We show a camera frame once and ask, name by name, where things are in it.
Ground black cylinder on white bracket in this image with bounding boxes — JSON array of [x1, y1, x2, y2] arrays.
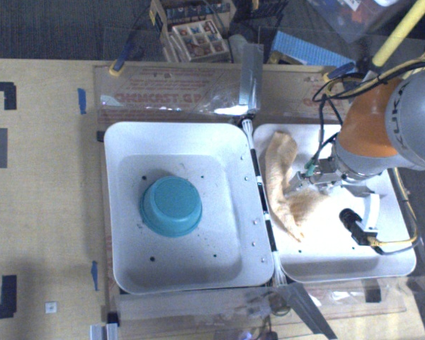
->
[[339, 183, 385, 255]]

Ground beige orange cloth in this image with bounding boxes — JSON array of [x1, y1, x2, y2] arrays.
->
[[263, 130, 327, 244]]

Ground brown cardboard board red print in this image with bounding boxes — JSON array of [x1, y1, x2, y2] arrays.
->
[[93, 64, 408, 322]]

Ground teal bowl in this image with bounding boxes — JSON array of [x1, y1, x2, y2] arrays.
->
[[139, 175, 204, 238]]

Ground white plastic tray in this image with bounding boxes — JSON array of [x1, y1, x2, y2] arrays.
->
[[252, 123, 417, 284], [103, 120, 276, 295]]

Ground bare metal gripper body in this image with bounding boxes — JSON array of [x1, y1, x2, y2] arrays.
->
[[308, 156, 345, 188]]

